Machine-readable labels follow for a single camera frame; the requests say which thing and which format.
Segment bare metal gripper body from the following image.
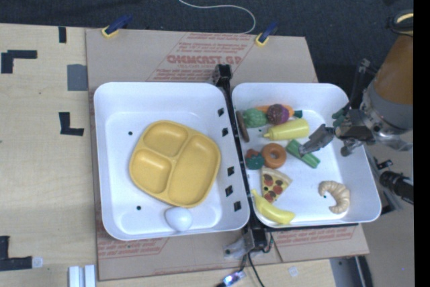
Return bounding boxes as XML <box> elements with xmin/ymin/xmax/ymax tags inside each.
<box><xmin>335</xmin><ymin>109</ymin><xmax>414</xmax><ymax>152</ymax></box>

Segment yellow mustard bottle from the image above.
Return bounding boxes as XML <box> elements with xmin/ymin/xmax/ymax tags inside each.
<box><xmin>262</xmin><ymin>118</ymin><xmax>310</xmax><ymax>142</ymax></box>

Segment purple grapes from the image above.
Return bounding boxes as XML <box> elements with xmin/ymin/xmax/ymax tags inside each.
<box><xmin>266</xmin><ymin>104</ymin><xmax>291</xmax><ymax>126</ymax></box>

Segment white plastic tray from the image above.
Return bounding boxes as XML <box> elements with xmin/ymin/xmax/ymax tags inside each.
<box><xmin>93</xmin><ymin>81</ymin><xmax>251</xmax><ymax>242</ymax></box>
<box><xmin>231</xmin><ymin>81</ymin><xmax>383</xmax><ymax>229</ymax></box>

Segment beige croissant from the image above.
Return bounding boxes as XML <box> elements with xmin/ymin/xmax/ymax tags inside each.
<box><xmin>317</xmin><ymin>179</ymin><xmax>351</xmax><ymax>215</ymax></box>

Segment orange doughnut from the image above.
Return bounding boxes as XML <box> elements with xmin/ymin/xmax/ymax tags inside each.
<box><xmin>261</xmin><ymin>142</ymin><xmax>288</xmax><ymax>169</ymax></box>

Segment pizza slice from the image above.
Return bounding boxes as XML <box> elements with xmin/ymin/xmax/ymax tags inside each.
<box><xmin>260</xmin><ymin>167</ymin><xmax>294</xmax><ymax>204</ymax></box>

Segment green broccoli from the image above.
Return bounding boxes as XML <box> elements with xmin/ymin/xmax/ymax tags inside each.
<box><xmin>242</xmin><ymin>108</ymin><xmax>270</xmax><ymax>130</ymax></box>

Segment red tomato with green leaf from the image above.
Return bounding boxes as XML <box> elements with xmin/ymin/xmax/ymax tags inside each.
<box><xmin>244</xmin><ymin>148</ymin><xmax>267</xmax><ymax>171</ymax></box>

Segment brown biscuit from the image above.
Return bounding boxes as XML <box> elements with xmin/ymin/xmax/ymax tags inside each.
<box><xmin>235</xmin><ymin>110</ymin><xmax>251</xmax><ymax>143</ymax></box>

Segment thin black rod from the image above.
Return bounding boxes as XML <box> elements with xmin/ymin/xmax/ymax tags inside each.
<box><xmin>220</xmin><ymin>83</ymin><xmax>258</xmax><ymax>230</ymax></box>

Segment yellow banana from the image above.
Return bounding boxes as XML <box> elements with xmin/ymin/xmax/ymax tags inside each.
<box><xmin>250</xmin><ymin>188</ymin><xmax>296</xmax><ymax>226</ymax></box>

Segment yellow divided plate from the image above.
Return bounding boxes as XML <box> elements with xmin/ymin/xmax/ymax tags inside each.
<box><xmin>128</xmin><ymin>119</ymin><xmax>222</xmax><ymax>210</ymax></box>

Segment white egg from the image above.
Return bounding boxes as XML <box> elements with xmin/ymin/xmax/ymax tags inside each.
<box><xmin>163</xmin><ymin>206</ymin><xmax>194</xmax><ymax>233</ymax></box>

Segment brown cardboard board red print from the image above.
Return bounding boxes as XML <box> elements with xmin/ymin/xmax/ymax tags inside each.
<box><xmin>85</xmin><ymin>28</ymin><xmax>371</xmax><ymax>282</ymax></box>

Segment black cylinder on white bracket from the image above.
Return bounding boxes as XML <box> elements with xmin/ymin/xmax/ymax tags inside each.
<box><xmin>378</xmin><ymin>169</ymin><xmax>415</xmax><ymax>205</ymax></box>

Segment black block with wires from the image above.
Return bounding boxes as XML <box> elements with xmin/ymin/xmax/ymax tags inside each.
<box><xmin>241</xmin><ymin>224</ymin><xmax>270</xmax><ymax>252</ymax></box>
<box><xmin>212</xmin><ymin>63</ymin><xmax>234</xmax><ymax>87</ymax></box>

